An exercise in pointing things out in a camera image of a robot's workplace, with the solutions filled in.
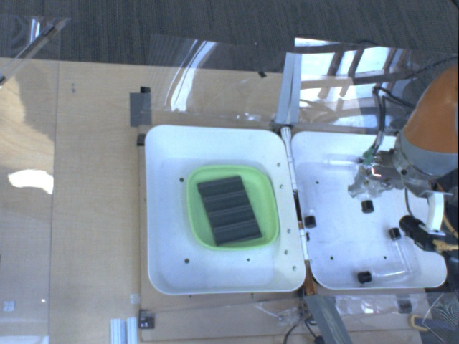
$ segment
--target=transparent plastic barrier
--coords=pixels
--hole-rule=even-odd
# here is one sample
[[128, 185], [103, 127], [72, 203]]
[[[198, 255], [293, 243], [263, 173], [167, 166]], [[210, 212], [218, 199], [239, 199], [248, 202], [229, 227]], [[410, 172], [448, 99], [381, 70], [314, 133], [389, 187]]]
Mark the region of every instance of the transparent plastic barrier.
[[66, 19], [0, 16], [0, 342], [45, 343], [58, 63]]
[[[278, 109], [286, 52], [153, 35], [148, 59], [153, 111], [269, 128]], [[389, 90], [388, 134], [400, 130], [431, 81], [458, 56], [369, 44], [296, 39], [301, 56], [296, 130], [376, 133], [376, 86]]]
[[422, 320], [422, 325], [443, 344], [456, 343], [459, 339], [458, 293], [432, 293], [432, 298], [437, 297]]
[[[453, 305], [455, 297], [447, 294], [444, 301], [449, 306]], [[427, 321], [431, 325], [436, 325], [439, 330], [448, 330], [457, 321], [445, 320], [444, 318], [434, 317], [430, 302], [435, 301], [438, 296], [436, 293], [411, 293], [411, 294], [382, 294], [382, 295], [337, 295], [331, 297], [336, 303], [336, 311], [343, 320], [346, 330], [354, 343], [365, 343], [362, 338], [373, 337], [373, 343], [421, 343], [422, 332], [427, 332], [427, 326], [422, 322]], [[315, 335], [320, 335], [320, 330], [316, 321], [311, 317], [301, 298], [288, 298], [284, 300], [272, 300], [247, 303], [243, 305], [227, 305], [224, 307], [204, 307], [193, 310], [175, 310], [155, 312], [158, 322], [164, 326], [157, 327], [155, 340], [178, 340], [186, 338], [200, 338], [205, 335], [206, 330], [201, 329], [206, 325], [203, 317], [217, 316], [219, 319], [237, 321], [237, 318], [230, 319], [235, 315], [250, 317], [254, 325], [258, 328], [251, 328], [241, 325], [236, 330], [225, 337], [231, 336], [251, 336], [251, 335], [285, 335], [294, 325], [298, 326], [292, 335], [309, 334], [309, 329], [304, 323], [308, 320], [311, 330]], [[170, 317], [181, 317], [187, 320], [187, 327], [193, 330], [187, 332], [182, 330], [180, 320], [170, 320]]]

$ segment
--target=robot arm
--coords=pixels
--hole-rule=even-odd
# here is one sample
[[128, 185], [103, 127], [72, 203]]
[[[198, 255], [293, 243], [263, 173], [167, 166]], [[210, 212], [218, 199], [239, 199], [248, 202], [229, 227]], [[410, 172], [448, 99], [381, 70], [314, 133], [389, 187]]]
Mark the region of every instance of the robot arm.
[[458, 66], [452, 66], [426, 89], [395, 146], [379, 151], [371, 162], [360, 165], [352, 197], [378, 197], [392, 188], [407, 188], [429, 201], [426, 224], [412, 217], [400, 221], [402, 230], [423, 249], [433, 251], [432, 242], [442, 239], [443, 193], [431, 184], [458, 167]]

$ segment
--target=wooden table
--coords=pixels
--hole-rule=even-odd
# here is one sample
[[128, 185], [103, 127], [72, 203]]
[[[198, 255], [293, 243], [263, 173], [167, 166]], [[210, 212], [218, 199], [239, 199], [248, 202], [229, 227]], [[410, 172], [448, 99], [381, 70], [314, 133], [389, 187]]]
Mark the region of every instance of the wooden table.
[[[186, 98], [183, 87], [168, 86], [176, 75], [185, 73], [170, 67], [32, 60], [0, 90], [0, 297], [16, 300], [15, 312], [0, 312], [0, 339], [44, 336], [49, 330], [51, 343], [109, 343], [110, 319], [137, 316], [141, 306], [131, 298], [142, 294], [142, 306], [159, 312], [157, 328], [144, 332], [144, 339], [281, 343], [288, 325], [254, 308], [253, 302], [292, 294], [239, 298], [233, 303], [247, 304], [233, 308], [237, 314], [222, 323], [231, 300], [207, 296], [203, 306], [193, 298], [167, 297], [141, 274], [141, 256], [146, 256], [139, 207], [144, 200], [139, 178], [143, 161], [136, 145], [138, 128], [129, 123], [129, 93], [147, 86], [155, 103]], [[281, 78], [200, 70], [189, 110], [227, 117], [156, 111], [153, 121], [260, 127], [255, 121], [241, 123], [236, 115], [266, 119], [274, 114]], [[54, 193], [9, 185], [8, 174], [23, 169], [52, 174]], [[355, 343], [370, 338], [373, 343], [420, 343], [419, 333], [399, 315], [369, 321], [348, 322]], [[235, 338], [217, 339], [222, 336]], [[290, 340], [304, 343], [304, 336]]]

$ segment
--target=white tray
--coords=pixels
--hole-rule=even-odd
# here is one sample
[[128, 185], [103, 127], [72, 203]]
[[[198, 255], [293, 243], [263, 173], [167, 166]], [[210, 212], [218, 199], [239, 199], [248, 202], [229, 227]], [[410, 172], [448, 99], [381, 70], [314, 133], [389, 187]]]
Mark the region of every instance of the white tray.
[[[269, 177], [280, 220], [275, 242], [228, 252], [196, 241], [186, 207], [186, 177], [212, 164], [254, 166]], [[146, 137], [146, 180], [148, 275], [157, 290], [169, 295], [287, 292], [302, 285], [304, 258], [285, 147], [277, 135], [266, 130], [157, 126]]]
[[[301, 132], [292, 140], [298, 192], [303, 214], [312, 208], [317, 227], [308, 229], [308, 253], [313, 276], [324, 287], [340, 290], [361, 287], [437, 287], [446, 279], [444, 259], [424, 252], [407, 240], [409, 257], [417, 272], [401, 279], [361, 285], [359, 271], [390, 272], [394, 256], [388, 229], [399, 226], [407, 214], [404, 191], [385, 191], [373, 200], [374, 212], [363, 214], [360, 200], [347, 186], [354, 182], [356, 159], [373, 143], [373, 135]], [[395, 138], [386, 137], [381, 149], [388, 150]], [[427, 200], [410, 195], [413, 214], [427, 218]]]

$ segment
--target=green tray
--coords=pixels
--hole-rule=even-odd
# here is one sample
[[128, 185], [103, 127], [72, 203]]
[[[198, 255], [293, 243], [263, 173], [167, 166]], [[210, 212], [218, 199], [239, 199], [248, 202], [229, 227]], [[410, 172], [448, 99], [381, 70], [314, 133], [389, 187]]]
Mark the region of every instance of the green tray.
[[[198, 183], [240, 176], [257, 218], [262, 237], [217, 246], [206, 210], [198, 192]], [[194, 170], [186, 181], [186, 200], [191, 230], [196, 240], [208, 249], [241, 251], [267, 246], [279, 234], [278, 208], [269, 178], [249, 166], [205, 166]]]

